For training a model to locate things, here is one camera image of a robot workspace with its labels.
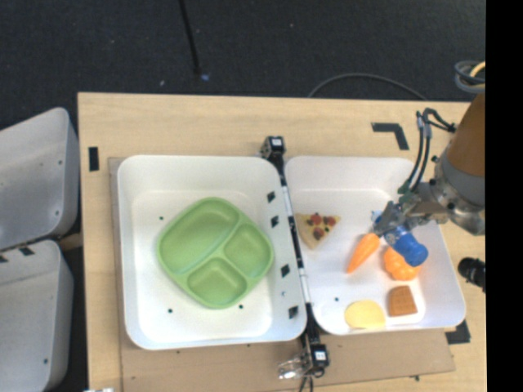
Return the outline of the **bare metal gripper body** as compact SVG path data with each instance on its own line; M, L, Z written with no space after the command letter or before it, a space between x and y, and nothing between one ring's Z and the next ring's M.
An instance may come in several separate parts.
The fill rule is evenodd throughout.
M444 180L420 183L407 202L407 217L419 225L451 221L471 235L485 235L485 208L470 203Z

